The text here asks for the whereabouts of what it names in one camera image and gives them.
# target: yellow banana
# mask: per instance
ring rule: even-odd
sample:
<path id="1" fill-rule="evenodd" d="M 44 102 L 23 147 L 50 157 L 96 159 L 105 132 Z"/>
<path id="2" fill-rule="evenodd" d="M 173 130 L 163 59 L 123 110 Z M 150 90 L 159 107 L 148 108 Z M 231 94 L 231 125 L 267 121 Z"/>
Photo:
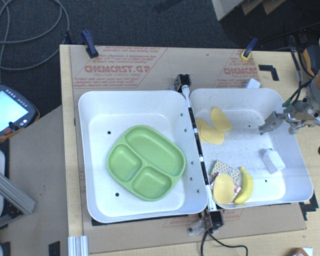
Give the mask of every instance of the yellow banana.
<path id="1" fill-rule="evenodd" d="M 247 201 L 251 196 L 254 187 L 253 178 L 251 175 L 248 174 L 244 166 L 241 167 L 241 171 L 243 173 L 243 184 L 241 191 L 237 194 L 237 196 L 234 199 L 235 204 L 243 204 L 245 201 Z"/>

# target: green plate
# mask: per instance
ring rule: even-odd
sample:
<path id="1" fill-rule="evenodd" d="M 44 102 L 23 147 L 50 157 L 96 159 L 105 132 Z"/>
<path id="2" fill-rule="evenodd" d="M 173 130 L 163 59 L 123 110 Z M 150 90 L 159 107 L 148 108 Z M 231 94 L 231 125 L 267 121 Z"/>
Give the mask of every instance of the green plate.
<path id="1" fill-rule="evenodd" d="M 155 201 L 163 198 L 182 176 L 183 152 L 156 130 L 137 125 L 128 129 L 107 157 L 109 173 L 138 197 Z"/>

